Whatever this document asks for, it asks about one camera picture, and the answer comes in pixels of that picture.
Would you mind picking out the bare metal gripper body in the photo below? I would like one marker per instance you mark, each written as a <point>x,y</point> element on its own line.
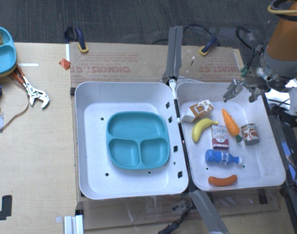
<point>256,82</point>

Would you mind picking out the blue divided plate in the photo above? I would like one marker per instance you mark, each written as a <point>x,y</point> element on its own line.
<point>3,57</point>

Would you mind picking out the black cylinder on white bracket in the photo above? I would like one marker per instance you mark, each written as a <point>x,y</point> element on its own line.
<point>284,117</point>

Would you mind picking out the brown cardboard board red print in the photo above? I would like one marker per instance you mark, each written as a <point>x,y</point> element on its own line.
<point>138,67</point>

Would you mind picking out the yellow divided plate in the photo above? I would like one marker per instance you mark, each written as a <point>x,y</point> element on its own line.
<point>9,73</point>

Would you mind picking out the small red square piece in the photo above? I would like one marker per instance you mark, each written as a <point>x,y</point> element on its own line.
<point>64,64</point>

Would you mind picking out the orange sausage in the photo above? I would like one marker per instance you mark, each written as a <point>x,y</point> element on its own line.
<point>222,181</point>

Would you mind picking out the yellow banana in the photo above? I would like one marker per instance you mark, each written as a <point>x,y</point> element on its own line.
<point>199,129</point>

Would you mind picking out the teal divided plate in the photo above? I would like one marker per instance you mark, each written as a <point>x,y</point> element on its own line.
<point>136,128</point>

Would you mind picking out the red and white packet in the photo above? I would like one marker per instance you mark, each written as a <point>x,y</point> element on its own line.
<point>220,138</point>

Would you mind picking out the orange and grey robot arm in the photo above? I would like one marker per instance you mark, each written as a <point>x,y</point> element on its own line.
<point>283,45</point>

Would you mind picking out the orange carrot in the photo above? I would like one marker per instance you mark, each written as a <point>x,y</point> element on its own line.
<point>230,124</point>

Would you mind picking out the blue plastic bottle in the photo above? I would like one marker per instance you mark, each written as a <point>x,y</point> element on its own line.
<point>219,157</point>

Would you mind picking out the white and brown carton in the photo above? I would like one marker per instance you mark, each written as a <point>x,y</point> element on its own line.
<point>199,111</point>

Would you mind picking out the white plastic tray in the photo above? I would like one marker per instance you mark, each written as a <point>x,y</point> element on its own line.
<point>94,155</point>
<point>260,164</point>

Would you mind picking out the red and white can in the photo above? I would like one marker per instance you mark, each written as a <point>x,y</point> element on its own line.
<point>250,134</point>

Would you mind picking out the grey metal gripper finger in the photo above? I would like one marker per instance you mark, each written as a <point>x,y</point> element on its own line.
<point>254,95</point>
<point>232,89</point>

